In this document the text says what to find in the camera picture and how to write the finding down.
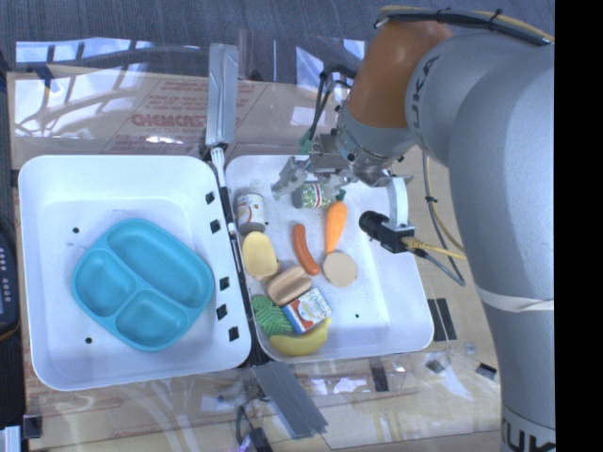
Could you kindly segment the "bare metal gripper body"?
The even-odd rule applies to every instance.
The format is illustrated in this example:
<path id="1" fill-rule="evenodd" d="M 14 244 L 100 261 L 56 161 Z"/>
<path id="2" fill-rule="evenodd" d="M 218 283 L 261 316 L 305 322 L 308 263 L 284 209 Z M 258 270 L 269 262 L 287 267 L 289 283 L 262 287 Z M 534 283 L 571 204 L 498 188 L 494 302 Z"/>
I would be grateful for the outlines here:
<path id="1" fill-rule="evenodd" d="M 402 154 L 370 152 L 345 134 L 319 134 L 310 145 L 309 170 L 317 177 L 333 176 L 348 183 L 382 187 L 395 177 L 394 164 L 403 159 Z"/>

